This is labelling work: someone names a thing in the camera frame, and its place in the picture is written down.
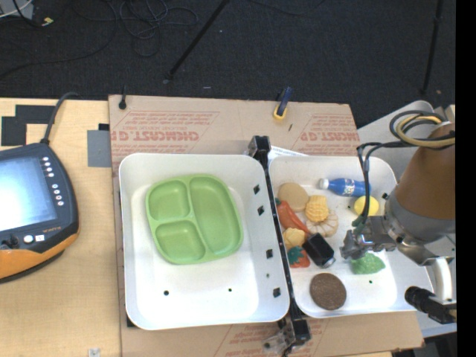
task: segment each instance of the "green tray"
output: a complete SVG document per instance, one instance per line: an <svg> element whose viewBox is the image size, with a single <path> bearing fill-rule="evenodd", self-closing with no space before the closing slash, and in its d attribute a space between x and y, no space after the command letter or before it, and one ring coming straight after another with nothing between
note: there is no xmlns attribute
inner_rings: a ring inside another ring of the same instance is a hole
<svg viewBox="0 0 476 357"><path fill-rule="evenodd" d="M216 260L242 244L237 206L227 185L215 176L160 181L147 191L146 210L155 246L171 263Z"/></svg>

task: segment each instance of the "yellow lemon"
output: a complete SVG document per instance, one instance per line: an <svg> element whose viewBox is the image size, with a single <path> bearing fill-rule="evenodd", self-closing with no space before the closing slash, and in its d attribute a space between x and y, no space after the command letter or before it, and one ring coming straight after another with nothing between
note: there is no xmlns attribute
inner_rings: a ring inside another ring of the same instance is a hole
<svg viewBox="0 0 476 357"><path fill-rule="evenodd" d="M379 202L374 199L372 196L369 196L369 216L375 216L379 212ZM358 197L354 203L354 210L358 215L362 214L365 206L365 196Z"/></svg>

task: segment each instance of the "black pole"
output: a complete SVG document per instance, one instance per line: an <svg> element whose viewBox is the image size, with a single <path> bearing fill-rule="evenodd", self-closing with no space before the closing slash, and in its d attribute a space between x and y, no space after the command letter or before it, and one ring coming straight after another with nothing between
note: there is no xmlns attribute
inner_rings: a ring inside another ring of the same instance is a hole
<svg viewBox="0 0 476 357"><path fill-rule="evenodd" d="M437 46L438 28L440 26L441 18L442 18L443 1L444 0L438 0L437 2L437 12L434 17L433 36L431 38L430 54L428 56L428 63L426 65L425 81L423 82L423 87L421 90L422 94L426 93L426 89L428 88L428 83L430 82L431 68L433 67L434 51Z"/></svg>
<svg viewBox="0 0 476 357"><path fill-rule="evenodd" d="M195 46L199 43L200 39L203 37L203 35L207 32L208 28L213 24L215 21L216 17L222 12L223 8L225 5L229 2L230 0L222 0L220 5L218 6L217 9L215 9L215 12L211 15L211 17L208 19L208 21L205 23L203 28L199 31L199 34L196 35L195 39L192 41L192 43L188 46L188 48L185 50L185 52L182 54L180 59L177 61L177 63L170 69L170 71L167 72L165 75L166 79L164 80L165 83L169 83L173 79L173 75L176 73L177 69L180 67L180 65L185 61L185 59L188 57L190 52L195 48Z"/></svg>

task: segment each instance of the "black carpet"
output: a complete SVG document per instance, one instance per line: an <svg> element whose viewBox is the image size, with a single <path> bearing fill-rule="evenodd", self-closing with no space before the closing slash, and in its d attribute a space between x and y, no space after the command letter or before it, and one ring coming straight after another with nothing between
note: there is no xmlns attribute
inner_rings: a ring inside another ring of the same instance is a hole
<svg viewBox="0 0 476 357"><path fill-rule="evenodd" d="M275 100L291 86L293 101L350 104L361 127L455 103L456 0L421 91L437 1L230 0L165 84L222 0L34 0L31 17L0 18L0 96Z"/></svg>

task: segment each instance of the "blue bottle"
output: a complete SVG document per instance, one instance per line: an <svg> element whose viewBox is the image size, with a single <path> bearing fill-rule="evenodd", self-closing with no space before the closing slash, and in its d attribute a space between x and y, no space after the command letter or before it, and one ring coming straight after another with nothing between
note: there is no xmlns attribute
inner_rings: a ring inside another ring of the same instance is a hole
<svg viewBox="0 0 476 357"><path fill-rule="evenodd" d="M336 178L329 180L321 178L319 180L319 189L329 189L339 196L362 197L365 196L365 183L363 181L352 180L351 178Z"/></svg>

